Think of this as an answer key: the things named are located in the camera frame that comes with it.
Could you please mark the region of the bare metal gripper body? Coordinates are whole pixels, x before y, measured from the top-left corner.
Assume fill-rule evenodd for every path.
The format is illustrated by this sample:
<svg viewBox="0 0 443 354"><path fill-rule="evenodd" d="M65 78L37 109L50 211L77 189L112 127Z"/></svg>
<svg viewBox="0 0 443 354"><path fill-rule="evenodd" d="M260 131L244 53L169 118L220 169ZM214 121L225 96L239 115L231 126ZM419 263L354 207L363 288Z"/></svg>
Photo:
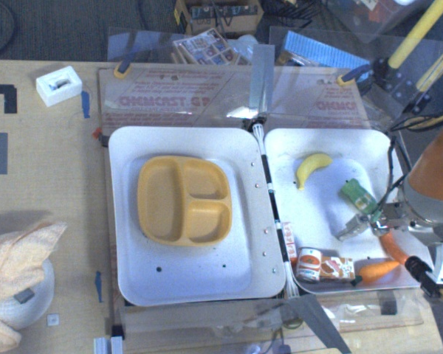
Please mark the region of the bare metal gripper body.
<svg viewBox="0 0 443 354"><path fill-rule="evenodd" d="M412 204L396 201L386 204L380 217L371 222L373 233L381 237L394 229L410 232L421 243L440 243L433 229L443 224L443 201L425 201Z"/></svg>

